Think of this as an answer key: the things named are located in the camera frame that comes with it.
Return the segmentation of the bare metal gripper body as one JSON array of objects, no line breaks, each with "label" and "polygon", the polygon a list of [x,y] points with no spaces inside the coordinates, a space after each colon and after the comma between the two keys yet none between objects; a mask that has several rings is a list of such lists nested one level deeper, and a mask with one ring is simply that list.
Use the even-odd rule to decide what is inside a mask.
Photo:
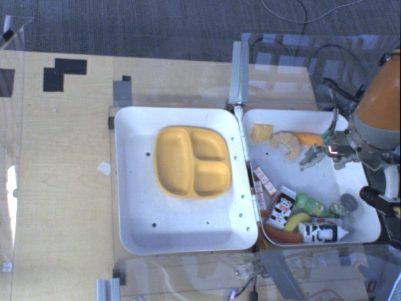
[{"label": "bare metal gripper body", "polygon": [[324,153],[333,162],[360,162],[358,146],[353,143],[355,134],[351,130],[331,130],[325,139]]}]

